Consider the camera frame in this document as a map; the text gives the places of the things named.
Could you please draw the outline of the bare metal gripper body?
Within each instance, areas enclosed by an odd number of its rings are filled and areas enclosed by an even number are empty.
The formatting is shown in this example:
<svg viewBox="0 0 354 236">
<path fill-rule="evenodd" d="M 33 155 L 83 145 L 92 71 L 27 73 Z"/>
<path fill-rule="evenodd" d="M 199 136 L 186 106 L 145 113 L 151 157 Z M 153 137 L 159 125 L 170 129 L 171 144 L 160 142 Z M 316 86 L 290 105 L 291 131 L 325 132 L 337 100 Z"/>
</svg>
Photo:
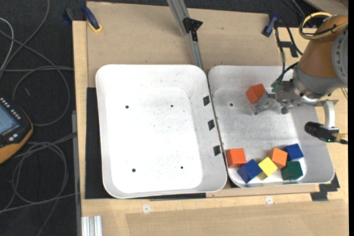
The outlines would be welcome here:
<svg viewBox="0 0 354 236">
<path fill-rule="evenodd" d="M 287 114 L 291 108 L 305 104 L 313 106 L 320 98 L 320 95 L 313 93 L 296 80 L 282 81 L 275 91 L 275 100 L 280 103 L 282 114 Z"/>
</svg>

